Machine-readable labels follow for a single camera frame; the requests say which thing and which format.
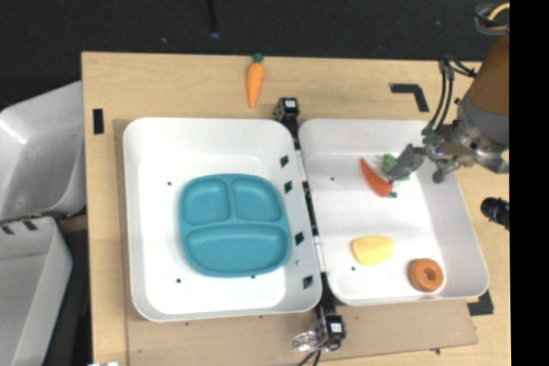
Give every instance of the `blue plate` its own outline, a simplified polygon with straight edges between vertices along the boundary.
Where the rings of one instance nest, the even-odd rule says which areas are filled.
[[[275,186],[257,176],[216,174],[189,182],[179,199],[187,260],[211,276],[253,276],[284,265],[292,249]]]

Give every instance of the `donut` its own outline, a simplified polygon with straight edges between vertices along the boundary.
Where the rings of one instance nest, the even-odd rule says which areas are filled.
[[[444,281],[443,269],[438,262],[429,258],[413,261],[408,269],[408,277],[413,288],[425,292],[437,290]]]

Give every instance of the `wooden board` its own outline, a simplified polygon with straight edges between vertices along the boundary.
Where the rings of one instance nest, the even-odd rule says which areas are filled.
[[[145,116],[175,117],[269,117],[276,101],[282,96],[299,99],[301,118],[311,117],[358,117],[387,119],[428,119],[431,113],[420,112],[411,94],[393,94],[389,84],[419,84],[426,96],[431,111],[435,110],[440,93],[440,77],[435,62],[408,62],[385,60],[338,60],[321,58],[284,58],[265,59],[267,79],[264,83],[260,105],[248,109],[245,99],[245,70],[249,57],[236,56],[184,56],[158,54],[113,54],[85,53],[82,55],[82,78],[84,82],[84,105],[86,123],[87,189],[88,189],[88,227],[90,239],[90,271],[92,289],[93,348],[96,362],[121,361],[131,365],[150,364],[152,358],[161,352],[174,352],[175,344],[181,338],[132,338],[131,313],[127,313],[124,292],[123,234],[120,229],[118,197],[117,161],[115,155],[115,135],[113,122],[117,119],[134,119]],[[456,82],[455,96],[462,96],[470,80],[459,78]],[[94,133],[94,110],[102,110],[103,133]],[[496,305],[496,314],[474,319],[480,343],[444,351],[447,364],[508,364],[510,362],[510,294],[509,294],[509,233],[498,228],[480,214],[480,203],[485,196],[501,196],[509,199],[508,176],[495,176],[479,167],[458,171],[458,178],[480,245],[485,254],[491,275],[491,294]],[[466,311],[460,303],[457,315]],[[428,320],[433,316],[426,310],[420,310],[420,320],[427,323],[427,333],[422,345],[414,348],[401,335],[391,337],[388,328],[380,333],[369,333],[371,322],[383,323],[387,315],[385,310],[376,307],[368,320],[354,313],[355,308],[341,307],[349,325],[350,336],[345,348],[323,357],[325,360],[362,355],[354,351],[356,345],[368,345],[364,355],[388,354],[410,350],[429,349],[433,344],[460,345],[463,334],[454,334],[453,343],[444,343],[437,337],[439,331]],[[403,309],[397,313],[402,322],[408,322],[405,328],[413,329],[415,315],[407,314]],[[302,324],[302,316],[296,315],[284,321],[270,321],[265,317],[250,321],[244,331],[246,337],[233,338],[227,335],[230,344],[246,347],[257,343],[257,349],[265,357],[279,361],[280,352],[289,350],[286,340],[296,331],[296,319]],[[209,331],[214,339],[226,332],[224,325],[229,320],[216,321]],[[141,328],[150,322],[136,321]],[[203,339],[208,325],[191,322],[185,325],[182,334],[189,340],[186,356],[204,362],[205,347],[199,349],[197,342]],[[276,343],[261,342],[278,340]],[[473,343],[470,334],[465,343]],[[372,350],[377,339],[385,339],[387,347]],[[216,344],[209,345],[209,351],[221,352]],[[225,351],[227,358],[236,358],[234,353],[243,351]],[[288,354],[289,360],[297,362],[300,356]],[[136,363],[136,356],[145,358],[144,363]],[[437,358],[431,352],[380,357],[377,364],[436,364]],[[337,364],[369,364],[366,359],[341,360]]]

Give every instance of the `black tape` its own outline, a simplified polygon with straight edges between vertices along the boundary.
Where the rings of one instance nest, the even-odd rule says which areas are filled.
[[[14,232],[6,225],[0,226],[0,229],[2,229],[3,233],[6,235],[14,235]]]
[[[32,222],[32,221],[23,221],[23,224],[29,229],[30,231],[37,231],[38,227]]]
[[[429,105],[423,94],[423,89],[418,84],[389,84],[392,93],[413,93],[419,111],[429,112]]]
[[[482,296],[479,296],[478,302],[468,303],[467,306],[471,316],[494,314],[494,304],[488,290]]]
[[[102,135],[103,133],[105,133],[103,109],[94,109],[94,135]]]
[[[303,234],[303,232],[300,232],[294,238],[295,238],[295,245],[299,246],[305,240],[305,235]]]
[[[303,289],[304,290],[306,290],[307,288],[309,288],[312,285],[313,279],[314,278],[312,277],[312,275],[307,276],[306,278],[303,278]]]

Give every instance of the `carrot toy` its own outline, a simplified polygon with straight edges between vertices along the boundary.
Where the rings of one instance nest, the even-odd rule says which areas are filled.
[[[371,188],[377,195],[380,197],[387,197],[391,194],[391,191],[393,190],[392,183],[389,183],[387,180],[376,174],[376,172],[372,170],[368,163],[362,158],[360,158],[360,169],[362,170],[366,181],[370,184]]]
[[[254,62],[248,68],[246,77],[246,88],[248,90],[248,106],[254,108],[257,105],[261,86],[265,79],[265,68],[261,64],[263,55],[259,52],[254,54]]]

